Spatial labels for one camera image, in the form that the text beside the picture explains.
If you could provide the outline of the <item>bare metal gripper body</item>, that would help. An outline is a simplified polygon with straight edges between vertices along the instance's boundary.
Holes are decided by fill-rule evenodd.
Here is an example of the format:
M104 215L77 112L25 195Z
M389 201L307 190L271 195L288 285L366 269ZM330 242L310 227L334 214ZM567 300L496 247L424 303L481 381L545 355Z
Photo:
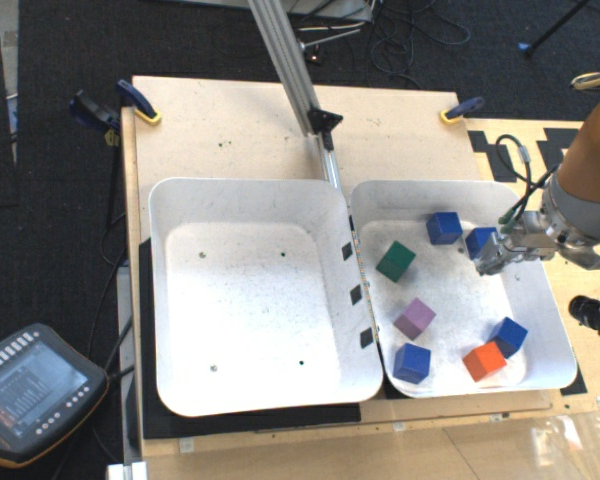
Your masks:
M562 188L543 191L540 209L526 211L503 235L514 258L548 260L560 254L585 270L600 270L600 203Z

